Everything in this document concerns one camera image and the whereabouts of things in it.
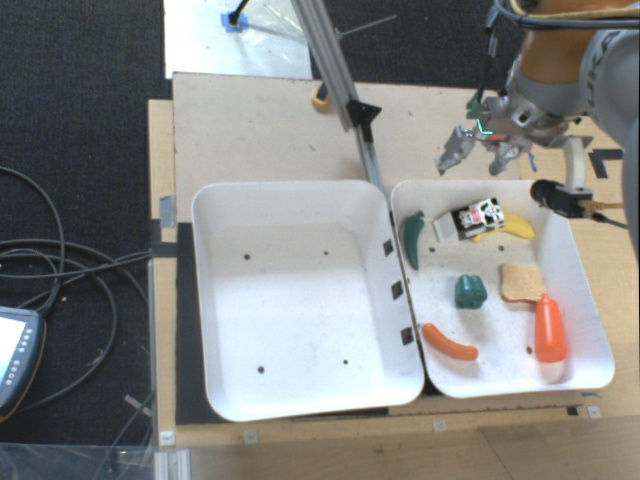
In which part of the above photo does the green chili pepper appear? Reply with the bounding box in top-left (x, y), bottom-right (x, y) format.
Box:
top-left (402, 210), bottom-right (427, 271)

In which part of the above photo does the green bell pepper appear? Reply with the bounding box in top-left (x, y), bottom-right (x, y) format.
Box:
top-left (454, 273), bottom-right (489, 311)

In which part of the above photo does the yellow banana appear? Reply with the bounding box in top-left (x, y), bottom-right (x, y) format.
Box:
top-left (472, 213), bottom-right (536, 244)

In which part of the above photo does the white plastic tray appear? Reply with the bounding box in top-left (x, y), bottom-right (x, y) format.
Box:
top-left (191, 180), bottom-right (426, 423)
top-left (389, 177), bottom-right (616, 400)

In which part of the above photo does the tan bread slice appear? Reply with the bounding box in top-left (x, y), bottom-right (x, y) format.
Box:
top-left (498, 262), bottom-right (547, 305)

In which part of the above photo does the cow print milk carton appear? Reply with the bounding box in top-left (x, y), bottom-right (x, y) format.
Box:
top-left (432, 197), bottom-right (507, 243)

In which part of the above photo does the orange bottle with white cap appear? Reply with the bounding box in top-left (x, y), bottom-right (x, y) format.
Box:
top-left (533, 292), bottom-right (569, 385)

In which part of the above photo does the orange sausage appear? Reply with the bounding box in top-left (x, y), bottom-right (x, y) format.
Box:
top-left (421, 322), bottom-right (480, 362)

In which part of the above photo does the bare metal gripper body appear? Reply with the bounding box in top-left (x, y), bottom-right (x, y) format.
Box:
top-left (469, 94), bottom-right (572, 153)

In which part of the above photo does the black cylinder on white bracket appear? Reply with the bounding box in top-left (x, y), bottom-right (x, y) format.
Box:
top-left (529, 136), bottom-right (596, 219)

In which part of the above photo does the pale wood board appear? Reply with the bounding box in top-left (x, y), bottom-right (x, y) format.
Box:
top-left (172, 71), bottom-right (586, 419)

